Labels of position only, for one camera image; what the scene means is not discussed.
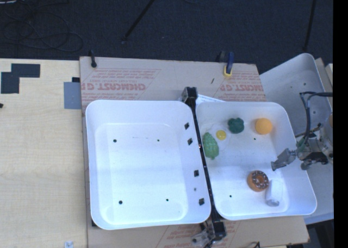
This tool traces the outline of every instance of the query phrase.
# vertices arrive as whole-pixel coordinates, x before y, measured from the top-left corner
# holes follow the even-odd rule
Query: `white tray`
[[[228,220],[242,220],[286,215],[307,215],[316,209],[316,198],[307,172],[296,159],[275,171],[271,161],[285,149],[296,149],[296,139],[285,109],[273,102],[204,102],[196,108],[201,138],[216,125],[227,131],[227,145],[215,159],[206,158],[216,210]],[[244,120],[244,130],[232,134],[228,119]],[[273,124],[267,135],[256,132],[256,119],[265,117]],[[283,185],[280,204],[266,204],[266,191],[255,192],[247,185],[251,171],[266,173],[269,180]]]
[[[191,109],[97,100],[86,109],[90,203],[105,230],[193,224],[211,205]]]

